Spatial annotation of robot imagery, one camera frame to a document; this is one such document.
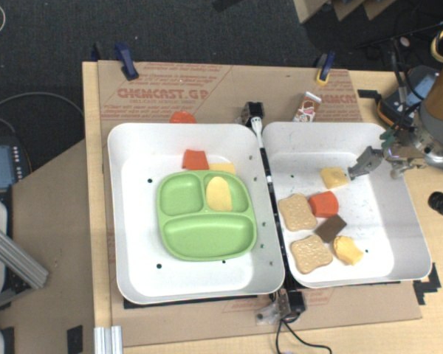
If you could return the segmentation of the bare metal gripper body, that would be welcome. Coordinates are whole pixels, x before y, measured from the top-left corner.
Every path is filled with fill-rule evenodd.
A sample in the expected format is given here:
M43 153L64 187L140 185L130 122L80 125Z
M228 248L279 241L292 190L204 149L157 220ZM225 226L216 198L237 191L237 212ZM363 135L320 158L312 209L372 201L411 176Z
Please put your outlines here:
M443 170L443 144L427 131L386 132L381 139L383 157L387 162L408 162L410 170L427 166Z

